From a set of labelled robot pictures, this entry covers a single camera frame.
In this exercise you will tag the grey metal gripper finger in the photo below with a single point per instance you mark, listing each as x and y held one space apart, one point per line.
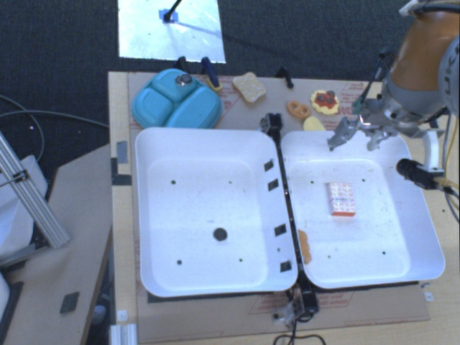
343 135
378 139

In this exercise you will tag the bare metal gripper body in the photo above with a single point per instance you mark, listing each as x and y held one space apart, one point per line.
377 117

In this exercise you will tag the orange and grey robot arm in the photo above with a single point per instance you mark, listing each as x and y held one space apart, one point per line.
417 56

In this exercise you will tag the yellow oval chip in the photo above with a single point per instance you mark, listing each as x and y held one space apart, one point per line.
313 124

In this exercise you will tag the orange pretzel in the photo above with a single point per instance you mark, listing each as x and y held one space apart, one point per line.
299 110

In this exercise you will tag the orange and white carton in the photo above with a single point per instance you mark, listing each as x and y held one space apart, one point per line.
341 199

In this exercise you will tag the thin black rod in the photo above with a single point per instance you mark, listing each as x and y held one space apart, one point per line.
287 192

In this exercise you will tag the white plastic tray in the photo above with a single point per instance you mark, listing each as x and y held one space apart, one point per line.
373 243
201 207

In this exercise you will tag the beige toast slice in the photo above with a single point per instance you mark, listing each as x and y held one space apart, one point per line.
249 87

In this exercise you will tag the orange bacon strip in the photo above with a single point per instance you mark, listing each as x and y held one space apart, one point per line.
305 246

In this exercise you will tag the black round disc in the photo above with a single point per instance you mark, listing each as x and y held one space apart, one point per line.
220 234

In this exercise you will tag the blue divided plate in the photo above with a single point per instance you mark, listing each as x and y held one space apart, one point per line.
161 106

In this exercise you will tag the brown cardboard board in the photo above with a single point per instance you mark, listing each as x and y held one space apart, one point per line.
201 315

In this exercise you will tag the black cylinder on white bracket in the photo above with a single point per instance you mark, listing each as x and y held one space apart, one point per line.
417 173

